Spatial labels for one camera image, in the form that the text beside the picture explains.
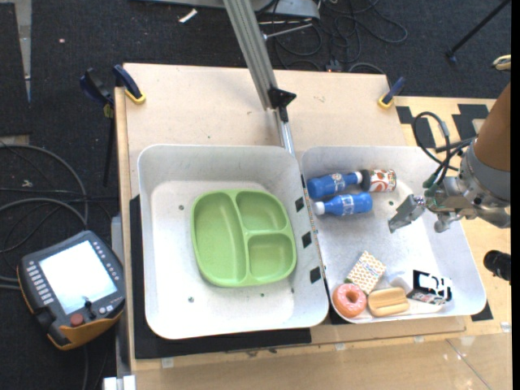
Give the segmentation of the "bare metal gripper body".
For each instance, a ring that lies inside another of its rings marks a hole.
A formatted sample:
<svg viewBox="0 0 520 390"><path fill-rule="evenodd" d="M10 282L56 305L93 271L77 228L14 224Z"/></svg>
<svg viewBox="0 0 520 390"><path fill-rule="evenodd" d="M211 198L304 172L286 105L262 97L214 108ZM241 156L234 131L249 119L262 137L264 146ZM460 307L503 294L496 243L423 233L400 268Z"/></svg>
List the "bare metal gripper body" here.
<svg viewBox="0 0 520 390"><path fill-rule="evenodd" d="M433 184L424 195L427 209L436 215L450 213L451 223L482 219L497 228L510 227L510 196L501 186L490 189L476 177L459 174Z"/></svg>

